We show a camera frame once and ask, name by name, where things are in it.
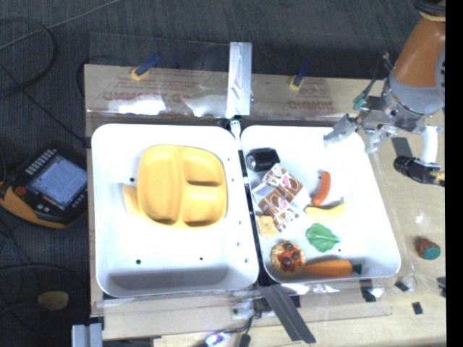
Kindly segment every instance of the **white tray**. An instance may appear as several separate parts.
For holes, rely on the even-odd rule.
[[[128,215],[122,185],[136,187],[143,152],[172,144],[211,151],[224,165],[228,203],[211,227],[162,227]],[[243,289],[258,276],[236,142],[220,127],[107,124],[92,137],[96,278],[115,297]]]
[[[290,278],[280,274],[271,264],[271,249],[282,240],[293,241],[308,262],[346,259],[361,265],[362,272],[352,272],[348,279],[385,278],[400,268],[400,253],[383,205],[375,175],[361,137],[352,134],[343,142],[324,146],[323,135],[331,128],[250,126],[242,133],[245,156],[260,147],[272,147],[281,165],[298,179],[309,193],[316,191],[319,173],[331,174],[331,189],[323,204],[344,198],[346,212],[340,218],[322,223],[341,241],[327,252],[319,252],[305,237],[316,221],[299,211],[297,222],[290,223],[276,238],[259,234],[260,248],[268,274],[280,283],[320,282],[333,278],[314,278],[307,273]],[[262,173],[248,171],[252,187],[260,183]],[[255,212],[262,214],[254,202]]]

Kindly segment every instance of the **metal bracket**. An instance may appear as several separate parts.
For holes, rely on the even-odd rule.
[[[323,137],[325,145],[344,140],[350,134],[356,132],[359,127],[360,126],[355,122],[355,120],[349,117],[349,114],[344,114],[343,117],[333,126],[333,131]]]
[[[316,342],[293,301],[280,284],[262,287],[260,292],[274,310],[291,340],[303,340],[306,343]]]
[[[248,116],[251,106],[252,44],[230,43],[229,87],[225,117]]]
[[[101,323],[72,326],[72,347],[103,347]]]

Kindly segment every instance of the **black cable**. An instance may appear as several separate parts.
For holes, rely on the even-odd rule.
[[[429,14],[435,13],[444,13],[446,8],[443,5],[438,5],[441,0],[416,0],[415,8],[421,12],[426,12]]]
[[[61,122],[59,119],[57,119],[48,109],[43,107],[38,101],[36,101],[29,93],[22,87],[22,85],[16,81],[16,79],[13,77],[11,73],[9,73],[8,69],[0,63],[0,67],[8,74],[8,76],[13,80],[13,82],[21,89],[21,91],[27,96],[27,98],[35,104],[37,107],[39,107],[40,110],[42,110],[47,116],[49,116],[51,119],[53,119],[57,124],[59,124],[64,130],[69,132],[73,137],[78,139],[82,144],[85,141],[84,137],[80,137],[79,135],[75,134],[68,126],[66,126],[63,122]]]
[[[51,58],[50,58],[50,61],[47,64],[47,66],[45,67],[45,69],[43,69],[40,73],[38,73],[36,76],[34,76],[34,77],[32,77],[32,78],[28,79],[27,81],[24,81],[24,82],[22,82],[20,84],[18,84],[16,81],[14,81],[15,82],[14,86],[8,87],[6,90],[2,90],[0,92],[0,97],[3,97],[5,95],[9,95],[9,94],[21,91],[22,89],[32,85],[34,82],[37,82],[38,80],[45,77],[50,72],[52,66],[54,65],[55,59],[56,59],[56,44],[55,44],[55,41],[53,39],[53,36],[50,34],[50,32],[44,26],[42,26],[40,23],[36,22],[35,20],[30,20],[28,18],[23,18],[23,17],[2,18],[2,19],[0,19],[0,25],[2,25],[4,23],[8,23],[8,22],[28,22],[28,23],[31,23],[31,24],[33,24],[35,26],[38,26],[39,30],[35,31],[31,35],[36,34],[36,33],[45,33],[46,34],[46,37],[47,37],[47,39],[48,39],[48,41],[50,43],[50,46],[51,46]]]
[[[4,222],[3,220],[0,220],[0,224],[2,225],[3,227],[3,231],[0,231],[0,235],[2,235],[5,239],[5,241],[8,241],[12,244],[13,248],[15,249],[15,252],[16,252],[16,256],[17,256],[17,259],[20,263],[22,263],[22,258],[26,261],[27,264],[30,264],[30,260],[29,260],[29,257],[26,255],[26,253],[22,250],[22,248],[17,244],[17,242],[14,240],[14,238],[12,237],[11,235],[11,232],[7,229],[7,227],[4,225]],[[4,244],[1,245],[0,247],[0,252],[3,251],[4,249]],[[35,279],[35,282],[38,284],[38,279],[37,279],[37,276],[36,274],[34,273],[34,279]],[[20,278],[20,284],[18,285],[17,289],[18,289],[18,294],[20,292],[20,289],[22,287],[22,278]],[[6,296],[4,295],[3,291],[1,291],[0,289],[0,301],[2,302],[2,304],[6,305],[7,308],[6,309],[3,309],[5,312],[6,310],[8,309],[13,318],[16,319],[16,321],[18,323],[21,324],[21,326],[23,326],[25,329],[29,330],[30,332],[36,332],[36,330],[32,329],[31,327],[29,327],[27,324],[25,324],[19,316],[16,315],[16,313],[14,312],[14,309],[15,307],[13,308],[9,308],[9,302],[7,301],[7,298]]]
[[[0,267],[0,273],[11,272],[11,271],[18,271],[18,270],[54,270],[59,273],[63,273],[75,280],[79,283],[80,286],[85,290],[85,298],[88,299],[88,287],[87,284],[84,283],[80,277],[73,273],[71,270],[67,270],[65,268],[55,266],[55,265],[48,265],[48,264],[40,264],[40,263],[31,263],[27,265],[12,265],[12,266],[5,266]],[[81,323],[85,323],[87,321],[87,316],[89,315],[89,302],[85,300],[85,313],[79,317]]]
[[[224,332],[225,333],[243,333],[243,332],[246,332],[248,333],[249,332],[249,329],[251,328],[251,324],[252,324],[252,320],[254,319],[254,315],[251,316],[247,321],[246,321],[246,324],[244,324],[243,326],[241,327],[238,327],[237,329],[232,329],[232,330],[225,330]]]
[[[24,306],[31,306],[31,305],[36,305],[36,301],[23,301],[23,302],[18,302],[16,304],[12,304],[11,306],[5,307],[4,309],[0,309],[0,317],[6,314],[7,312],[11,312],[13,309],[18,309],[20,307]]]

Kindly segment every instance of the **toy cookie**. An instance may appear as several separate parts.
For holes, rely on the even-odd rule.
[[[302,250],[290,241],[278,243],[271,252],[272,265],[285,276],[300,273],[306,259]]]

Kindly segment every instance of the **device screen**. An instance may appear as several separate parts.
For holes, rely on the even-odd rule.
[[[26,188],[45,195],[59,208],[66,210],[86,184],[87,173],[66,158],[57,155]]]

